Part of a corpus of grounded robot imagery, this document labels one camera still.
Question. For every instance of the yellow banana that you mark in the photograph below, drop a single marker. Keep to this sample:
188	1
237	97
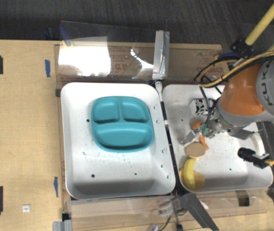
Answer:
189	172

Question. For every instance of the black cylinder on white bracket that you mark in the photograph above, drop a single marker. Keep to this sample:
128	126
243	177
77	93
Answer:
250	155

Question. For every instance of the brown round biscuit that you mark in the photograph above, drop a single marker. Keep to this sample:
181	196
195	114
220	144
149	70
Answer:
195	150

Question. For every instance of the teal divided plate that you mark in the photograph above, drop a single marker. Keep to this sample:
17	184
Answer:
122	129

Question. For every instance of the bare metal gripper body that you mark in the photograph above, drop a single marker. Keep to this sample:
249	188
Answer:
219	126

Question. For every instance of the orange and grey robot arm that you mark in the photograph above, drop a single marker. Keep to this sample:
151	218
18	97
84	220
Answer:
242	93

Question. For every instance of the white plastic tray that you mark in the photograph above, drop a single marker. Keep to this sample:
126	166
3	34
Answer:
117	170
223	160

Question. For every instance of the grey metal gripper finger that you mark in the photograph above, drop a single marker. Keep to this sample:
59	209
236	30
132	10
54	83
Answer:
189	137

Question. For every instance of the white carton with black print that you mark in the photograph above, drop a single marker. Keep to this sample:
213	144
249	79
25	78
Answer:
198	107

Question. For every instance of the orange carrot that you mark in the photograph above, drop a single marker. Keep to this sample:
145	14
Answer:
196	124

